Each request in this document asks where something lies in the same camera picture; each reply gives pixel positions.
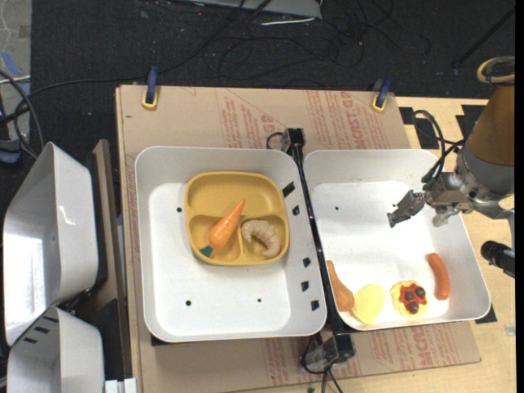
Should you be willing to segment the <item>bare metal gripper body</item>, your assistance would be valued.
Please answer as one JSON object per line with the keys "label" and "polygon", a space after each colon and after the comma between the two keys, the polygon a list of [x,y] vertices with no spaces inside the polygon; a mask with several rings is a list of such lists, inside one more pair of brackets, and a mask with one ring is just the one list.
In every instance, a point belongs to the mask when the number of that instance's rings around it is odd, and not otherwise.
{"label": "bare metal gripper body", "polygon": [[434,219],[473,211],[490,219],[503,219],[504,208],[499,204],[503,198],[469,173],[444,172],[424,186],[425,202],[436,212]]}

